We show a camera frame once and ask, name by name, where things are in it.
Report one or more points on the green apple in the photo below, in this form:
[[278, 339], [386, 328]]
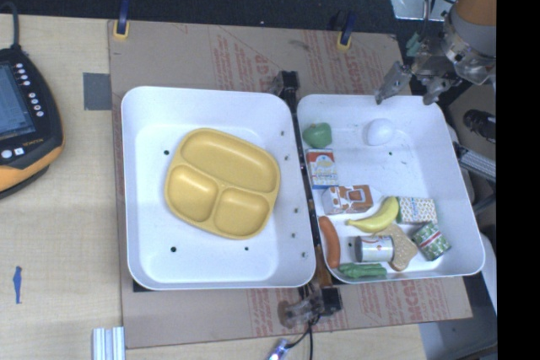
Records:
[[317, 135]]

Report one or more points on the brown and white milk carton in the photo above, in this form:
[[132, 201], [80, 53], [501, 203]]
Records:
[[352, 199]]

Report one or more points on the green and white can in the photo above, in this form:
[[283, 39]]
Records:
[[432, 241]]

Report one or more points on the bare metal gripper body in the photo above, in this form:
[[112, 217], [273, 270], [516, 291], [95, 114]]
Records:
[[436, 61]]

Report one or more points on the white can with red label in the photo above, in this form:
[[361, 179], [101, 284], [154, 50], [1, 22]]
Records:
[[374, 248]]

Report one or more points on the yellow banana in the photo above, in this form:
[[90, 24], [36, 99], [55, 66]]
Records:
[[377, 220]]

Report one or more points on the black cylinder on white bracket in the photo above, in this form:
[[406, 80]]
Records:
[[481, 125]]

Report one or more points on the green beans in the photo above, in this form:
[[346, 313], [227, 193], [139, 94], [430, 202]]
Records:
[[363, 270]]

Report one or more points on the white egg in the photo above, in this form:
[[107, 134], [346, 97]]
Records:
[[379, 132]]

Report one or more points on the green and white patterned carton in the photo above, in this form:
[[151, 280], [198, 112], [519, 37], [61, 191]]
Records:
[[417, 210]]

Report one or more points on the white plastic tray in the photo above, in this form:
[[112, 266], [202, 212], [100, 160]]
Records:
[[152, 257], [430, 164]]

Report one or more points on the orange sausage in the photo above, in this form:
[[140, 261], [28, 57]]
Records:
[[331, 242]]

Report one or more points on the tan bread slice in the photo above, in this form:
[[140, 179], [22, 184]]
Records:
[[404, 252]]

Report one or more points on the brown cardboard board red print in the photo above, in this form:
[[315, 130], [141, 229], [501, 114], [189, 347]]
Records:
[[177, 55]]

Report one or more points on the orange and white juice carton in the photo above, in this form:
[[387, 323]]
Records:
[[321, 168]]

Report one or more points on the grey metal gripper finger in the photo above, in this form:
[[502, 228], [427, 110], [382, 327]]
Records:
[[435, 89], [393, 81]]

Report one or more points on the yellow divided plate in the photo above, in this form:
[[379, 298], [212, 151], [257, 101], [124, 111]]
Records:
[[219, 181]]

